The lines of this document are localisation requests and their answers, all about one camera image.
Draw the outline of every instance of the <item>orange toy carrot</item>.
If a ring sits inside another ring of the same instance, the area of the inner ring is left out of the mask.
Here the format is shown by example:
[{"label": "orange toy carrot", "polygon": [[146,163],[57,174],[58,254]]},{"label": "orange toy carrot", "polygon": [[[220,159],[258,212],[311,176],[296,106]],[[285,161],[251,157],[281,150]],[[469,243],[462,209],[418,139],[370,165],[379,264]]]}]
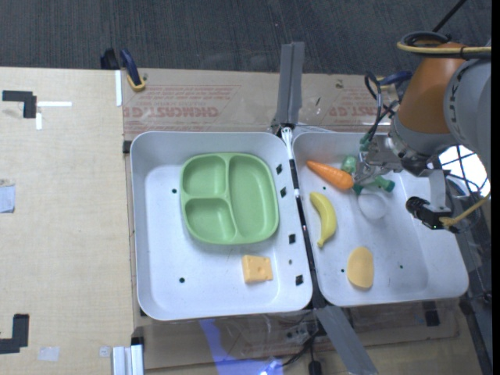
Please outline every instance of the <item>orange toy carrot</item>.
[{"label": "orange toy carrot", "polygon": [[308,160],[306,164],[311,171],[339,189],[348,190],[354,186],[352,176],[348,172],[311,160]]}]

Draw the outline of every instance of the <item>yellow toy banana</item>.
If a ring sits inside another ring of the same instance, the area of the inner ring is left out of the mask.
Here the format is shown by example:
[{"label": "yellow toy banana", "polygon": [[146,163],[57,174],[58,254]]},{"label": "yellow toy banana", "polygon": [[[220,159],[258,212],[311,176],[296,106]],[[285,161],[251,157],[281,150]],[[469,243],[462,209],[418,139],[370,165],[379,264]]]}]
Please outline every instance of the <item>yellow toy banana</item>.
[{"label": "yellow toy banana", "polygon": [[337,213],[328,197],[322,193],[312,191],[309,193],[309,199],[321,218],[321,237],[318,246],[322,248],[324,242],[337,230]]}]

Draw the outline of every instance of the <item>green plate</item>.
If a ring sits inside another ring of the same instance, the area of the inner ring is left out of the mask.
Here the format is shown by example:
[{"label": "green plate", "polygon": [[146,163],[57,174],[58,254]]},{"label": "green plate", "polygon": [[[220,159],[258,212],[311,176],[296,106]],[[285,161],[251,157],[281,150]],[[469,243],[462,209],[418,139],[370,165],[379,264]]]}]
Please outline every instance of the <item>green plate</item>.
[{"label": "green plate", "polygon": [[189,232],[207,243],[263,241],[276,231],[279,222],[273,176],[255,155],[191,157],[180,173],[180,202]]}]

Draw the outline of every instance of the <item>black fabric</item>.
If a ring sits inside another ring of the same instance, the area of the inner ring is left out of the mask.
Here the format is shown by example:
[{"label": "black fabric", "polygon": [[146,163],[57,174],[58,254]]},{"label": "black fabric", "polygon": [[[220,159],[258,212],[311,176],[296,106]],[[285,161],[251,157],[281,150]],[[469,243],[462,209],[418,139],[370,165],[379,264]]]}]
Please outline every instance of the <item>black fabric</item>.
[{"label": "black fabric", "polygon": [[[396,48],[459,0],[0,0],[0,66],[99,69],[107,48],[138,67],[278,72],[305,42],[305,73],[388,75],[420,58]],[[492,0],[467,0],[441,28],[485,45]]]}]

